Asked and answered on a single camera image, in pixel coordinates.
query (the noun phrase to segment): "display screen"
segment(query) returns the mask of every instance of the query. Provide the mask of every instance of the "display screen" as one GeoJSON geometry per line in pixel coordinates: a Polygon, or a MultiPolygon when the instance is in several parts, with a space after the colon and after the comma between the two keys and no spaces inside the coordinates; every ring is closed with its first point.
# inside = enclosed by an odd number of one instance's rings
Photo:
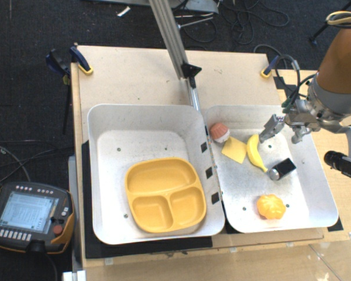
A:
{"type": "Polygon", "coordinates": [[[49,230],[51,214],[54,213],[58,201],[53,197],[13,191],[1,215],[0,227],[46,234],[49,230]]]}

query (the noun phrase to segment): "orange divided plate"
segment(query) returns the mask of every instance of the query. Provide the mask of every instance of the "orange divided plate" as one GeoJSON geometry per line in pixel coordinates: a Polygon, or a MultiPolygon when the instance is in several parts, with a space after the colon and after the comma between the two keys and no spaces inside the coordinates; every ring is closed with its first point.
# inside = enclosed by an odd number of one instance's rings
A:
{"type": "Polygon", "coordinates": [[[125,176],[132,215],[147,232],[170,232],[203,220],[207,207],[190,162],[169,157],[133,165],[125,176]]]}

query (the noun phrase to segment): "toy orange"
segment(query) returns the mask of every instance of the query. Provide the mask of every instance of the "toy orange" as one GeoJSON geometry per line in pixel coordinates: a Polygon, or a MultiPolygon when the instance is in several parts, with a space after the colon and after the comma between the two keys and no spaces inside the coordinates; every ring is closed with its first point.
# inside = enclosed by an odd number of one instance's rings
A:
{"type": "Polygon", "coordinates": [[[259,214],[269,220],[282,218],[286,211],[286,206],[275,194],[262,195],[256,205],[259,214]]]}

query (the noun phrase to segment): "wooden table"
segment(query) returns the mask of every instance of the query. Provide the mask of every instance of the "wooden table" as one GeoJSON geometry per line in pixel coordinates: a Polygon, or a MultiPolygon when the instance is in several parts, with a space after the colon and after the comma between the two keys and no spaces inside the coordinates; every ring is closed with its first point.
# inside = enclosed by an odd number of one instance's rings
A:
{"type": "MultiPolygon", "coordinates": [[[[325,243],[340,245],[339,258],[346,257],[351,273],[351,179],[331,170],[323,161],[332,194],[344,230],[329,232],[326,228],[273,231],[258,234],[226,234],[212,237],[213,248],[109,259],[86,259],[84,256],[84,214],[81,145],[88,140],[87,113],[96,104],[189,104],[184,81],[177,79],[166,50],[119,47],[79,46],[94,73],[90,76],[71,65],[73,93],[75,158],[79,221],[77,238],[81,249],[81,266],[87,280],[306,280],[304,276],[337,272],[320,262],[320,254],[329,255],[325,243]]],[[[279,105],[284,99],[272,77],[259,73],[268,61],[265,54],[188,51],[191,64],[202,67],[196,77],[202,112],[213,105],[279,105]]],[[[286,83],[295,84],[295,72],[280,71],[286,83]]],[[[302,71],[302,78],[314,71],[302,71]]],[[[329,150],[347,153],[345,135],[327,131],[312,134],[319,157],[329,150]]]]}

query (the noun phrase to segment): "red knob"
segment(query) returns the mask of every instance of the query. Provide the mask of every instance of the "red knob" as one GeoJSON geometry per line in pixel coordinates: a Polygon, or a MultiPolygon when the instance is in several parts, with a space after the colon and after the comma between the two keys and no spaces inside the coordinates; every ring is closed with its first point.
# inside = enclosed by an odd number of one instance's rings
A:
{"type": "Polygon", "coordinates": [[[55,234],[55,236],[59,236],[61,233],[63,233],[63,226],[61,225],[54,226],[53,233],[55,234]]]}

